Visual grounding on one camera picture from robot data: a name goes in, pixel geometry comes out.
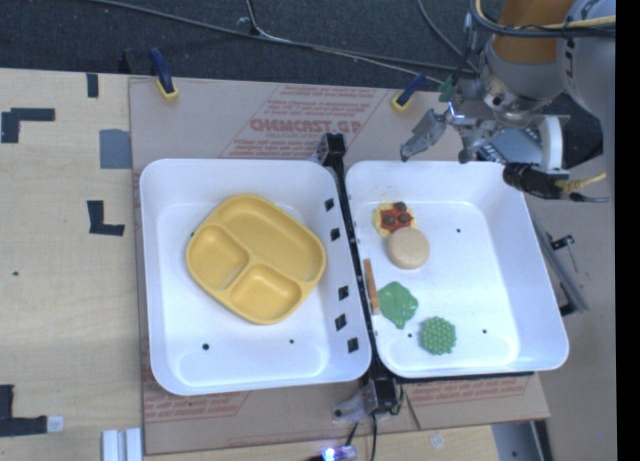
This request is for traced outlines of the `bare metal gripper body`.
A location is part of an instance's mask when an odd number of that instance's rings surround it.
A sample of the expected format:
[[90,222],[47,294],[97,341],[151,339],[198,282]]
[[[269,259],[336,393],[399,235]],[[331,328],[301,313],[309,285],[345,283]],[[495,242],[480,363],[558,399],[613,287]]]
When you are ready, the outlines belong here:
[[447,122],[457,132],[460,128],[486,129],[493,133],[492,139],[504,129],[527,127],[543,105],[540,99],[513,91],[493,73],[460,79],[452,85],[447,102]]

